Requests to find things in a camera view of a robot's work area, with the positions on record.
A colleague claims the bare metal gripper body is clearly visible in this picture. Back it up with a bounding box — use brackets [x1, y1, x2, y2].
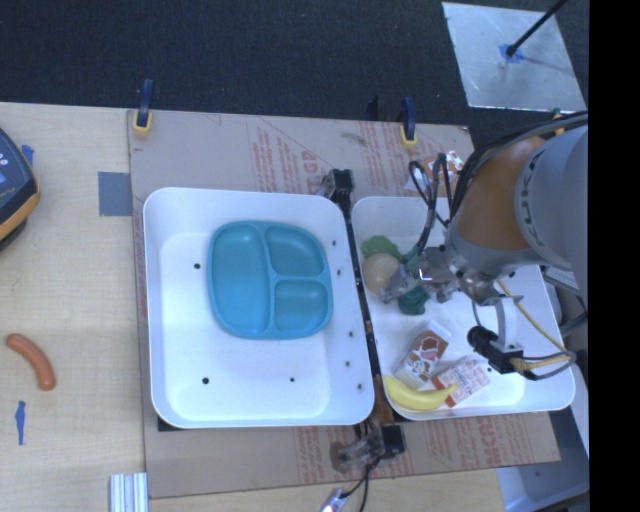
[416, 245, 502, 305]

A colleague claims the cream round toy food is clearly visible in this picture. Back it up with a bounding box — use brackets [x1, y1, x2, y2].
[362, 253, 402, 295]

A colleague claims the dark green broccoli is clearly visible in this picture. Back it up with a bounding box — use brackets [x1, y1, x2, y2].
[398, 285, 431, 317]

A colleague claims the thin black and white rod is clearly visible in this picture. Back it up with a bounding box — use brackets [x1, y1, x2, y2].
[333, 192, 387, 426]

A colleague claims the light green lettuce leaf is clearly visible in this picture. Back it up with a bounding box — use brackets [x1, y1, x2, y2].
[360, 235, 403, 262]

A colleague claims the brown and white carton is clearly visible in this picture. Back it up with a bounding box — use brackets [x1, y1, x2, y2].
[394, 319, 451, 392]

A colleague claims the orange and white carton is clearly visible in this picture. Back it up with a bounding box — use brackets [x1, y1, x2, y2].
[431, 355, 492, 409]

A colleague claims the orange and white packet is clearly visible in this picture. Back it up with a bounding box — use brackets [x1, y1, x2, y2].
[418, 151, 465, 187]

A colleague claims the yellow banana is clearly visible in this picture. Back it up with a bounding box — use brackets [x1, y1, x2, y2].
[383, 374, 459, 413]

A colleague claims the white plastic tray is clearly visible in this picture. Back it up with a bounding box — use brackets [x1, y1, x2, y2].
[351, 195, 577, 421]
[143, 187, 376, 430]

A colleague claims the blue divided plate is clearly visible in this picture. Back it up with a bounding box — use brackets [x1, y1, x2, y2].
[207, 220, 334, 342]

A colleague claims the brown cardboard board red print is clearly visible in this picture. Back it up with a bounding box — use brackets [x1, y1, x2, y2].
[127, 109, 562, 499]

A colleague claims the orange sausage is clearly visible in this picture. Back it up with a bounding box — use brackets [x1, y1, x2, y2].
[5, 333, 57, 392]

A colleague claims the black cylinder on white bracket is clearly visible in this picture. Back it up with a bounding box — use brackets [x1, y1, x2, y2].
[467, 293, 526, 376]

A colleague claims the black block with thin wires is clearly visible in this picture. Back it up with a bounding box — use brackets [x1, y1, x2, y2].
[319, 168, 357, 202]
[379, 424, 407, 457]

